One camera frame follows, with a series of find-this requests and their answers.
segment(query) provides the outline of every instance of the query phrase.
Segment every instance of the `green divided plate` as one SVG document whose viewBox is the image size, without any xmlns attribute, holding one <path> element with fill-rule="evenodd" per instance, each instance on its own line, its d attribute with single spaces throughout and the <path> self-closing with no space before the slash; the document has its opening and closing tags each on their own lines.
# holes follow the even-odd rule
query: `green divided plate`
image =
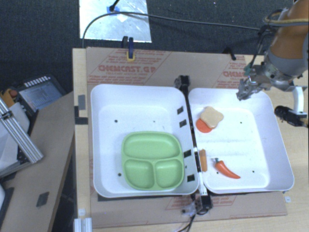
<svg viewBox="0 0 309 232">
<path fill-rule="evenodd" d="M 183 152 L 172 134 L 141 131 L 128 134 L 121 148 L 127 183 L 139 190 L 167 190 L 183 181 Z"/>
</svg>

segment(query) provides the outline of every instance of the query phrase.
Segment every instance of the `metal sheet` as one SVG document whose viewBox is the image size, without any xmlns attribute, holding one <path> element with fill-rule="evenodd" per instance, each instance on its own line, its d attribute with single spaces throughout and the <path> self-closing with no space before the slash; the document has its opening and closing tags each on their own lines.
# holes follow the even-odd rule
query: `metal sheet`
<svg viewBox="0 0 309 232">
<path fill-rule="evenodd" d="M 109 13 L 108 8 L 116 0 L 79 0 L 80 38 L 87 25 L 97 16 Z M 120 0 L 116 11 L 147 13 L 146 0 Z M 121 41 L 124 36 L 135 42 L 150 42 L 149 20 L 146 16 L 116 14 L 103 17 L 88 29 L 85 39 Z"/>
</svg>

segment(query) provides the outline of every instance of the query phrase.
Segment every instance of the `red toy vegetable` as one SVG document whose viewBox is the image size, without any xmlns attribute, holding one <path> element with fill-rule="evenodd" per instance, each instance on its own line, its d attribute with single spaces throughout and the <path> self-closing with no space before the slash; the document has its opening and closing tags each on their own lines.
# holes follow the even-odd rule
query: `red toy vegetable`
<svg viewBox="0 0 309 232">
<path fill-rule="evenodd" d="M 233 179 L 240 179 L 240 176 L 238 176 L 237 174 L 233 173 L 232 171 L 230 171 L 226 165 L 224 164 L 224 162 L 222 160 L 219 160 L 218 158 L 216 158 L 216 164 L 215 164 L 215 168 L 222 173 L 223 175 L 229 177 L 229 178 L 233 178 Z"/>
</svg>

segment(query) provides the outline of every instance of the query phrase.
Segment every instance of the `dark background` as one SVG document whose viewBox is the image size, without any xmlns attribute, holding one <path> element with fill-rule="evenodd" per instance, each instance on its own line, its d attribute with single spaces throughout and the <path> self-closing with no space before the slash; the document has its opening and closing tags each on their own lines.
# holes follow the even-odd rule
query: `dark background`
<svg viewBox="0 0 309 232">
<path fill-rule="evenodd" d="M 293 0 L 146 0 L 148 13 L 259 28 L 262 18 Z M 150 18 L 152 43 L 135 48 L 253 54 L 256 31 Z M 120 47 L 119 42 L 85 41 L 86 46 Z M 0 0 L 0 90 L 13 81 L 52 74 L 72 91 L 72 48 L 81 47 L 79 0 Z"/>
</svg>

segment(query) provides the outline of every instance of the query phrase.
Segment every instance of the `orange sausage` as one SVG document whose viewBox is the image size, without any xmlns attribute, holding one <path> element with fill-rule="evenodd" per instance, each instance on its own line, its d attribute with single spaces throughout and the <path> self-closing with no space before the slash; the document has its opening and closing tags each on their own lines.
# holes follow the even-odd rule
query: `orange sausage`
<svg viewBox="0 0 309 232">
<path fill-rule="evenodd" d="M 233 179 L 240 179 L 240 176 L 238 176 L 237 174 L 233 173 L 232 171 L 230 171 L 226 165 L 224 164 L 224 162 L 222 160 L 218 160 L 218 158 L 216 158 L 216 164 L 215 164 L 215 168 L 222 173 L 223 175 L 229 177 L 229 178 L 233 178 Z"/>
</svg>

